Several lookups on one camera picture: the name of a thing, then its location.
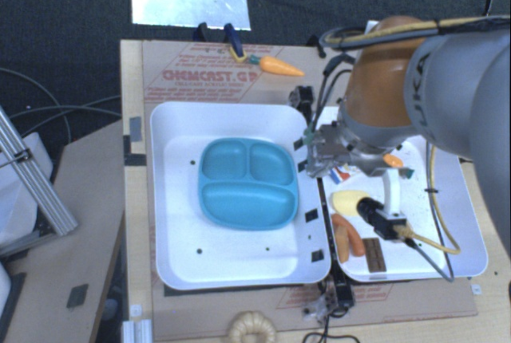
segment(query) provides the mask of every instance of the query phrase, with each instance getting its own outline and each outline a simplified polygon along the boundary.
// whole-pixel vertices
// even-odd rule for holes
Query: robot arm
[[[373,31],[417,22],[388,18]],[[417,134],[473,160],[509,253],[509,19],[504,29],[362,49],[337,121],[321,126],[308,144],[307,172],[318,177],[349,163],[383,175],[384,155]]]

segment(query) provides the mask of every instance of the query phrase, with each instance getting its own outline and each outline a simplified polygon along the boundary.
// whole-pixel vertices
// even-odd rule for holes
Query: blue divided plate
[[[282,228],[298,210],[293,160],[271,142],[214,140],[200,159],[199,200],[214,223],[243,230]]]

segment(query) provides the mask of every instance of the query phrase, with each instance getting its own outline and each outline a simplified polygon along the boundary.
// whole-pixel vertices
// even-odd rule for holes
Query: blue plate
[[[293,159],[280,146],[253,139],[218,139],[200,159],[199,199],[213,222],[243,230],[276,230],[298,210]]]

